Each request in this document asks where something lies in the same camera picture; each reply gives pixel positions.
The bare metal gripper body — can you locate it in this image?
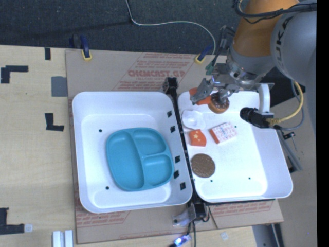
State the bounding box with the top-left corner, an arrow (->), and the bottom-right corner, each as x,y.
210,62 -> 259,93

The brown doughnut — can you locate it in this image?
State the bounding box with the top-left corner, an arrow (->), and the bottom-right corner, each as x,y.
207,93 -> 230,114

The orange and white carton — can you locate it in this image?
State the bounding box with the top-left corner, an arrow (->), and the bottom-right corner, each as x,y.
209,121 -> 238,145

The orange pizza slice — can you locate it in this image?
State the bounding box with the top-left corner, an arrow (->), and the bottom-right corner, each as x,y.
189,129 -> 207,147

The white plastic tray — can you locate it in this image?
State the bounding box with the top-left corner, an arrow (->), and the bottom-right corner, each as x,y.
177,89 -> 294,204
71,91 -> 193,214

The brown round biscuit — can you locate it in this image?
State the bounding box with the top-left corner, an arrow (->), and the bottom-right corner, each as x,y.
190,153 -> 216,179

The brown cardboard board red print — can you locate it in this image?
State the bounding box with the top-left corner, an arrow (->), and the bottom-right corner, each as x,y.
64,49 -> 285,244

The blue divided plate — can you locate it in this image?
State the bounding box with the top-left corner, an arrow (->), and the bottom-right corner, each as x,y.
105,127 -> 175,192

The black block with thin wires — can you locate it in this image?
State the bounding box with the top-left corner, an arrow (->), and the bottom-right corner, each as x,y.
163,77 -> 179,95
189,202 -> 208,221

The black cylinder on white bracket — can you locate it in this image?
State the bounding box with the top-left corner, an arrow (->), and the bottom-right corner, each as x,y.
239,82 -> 276,129

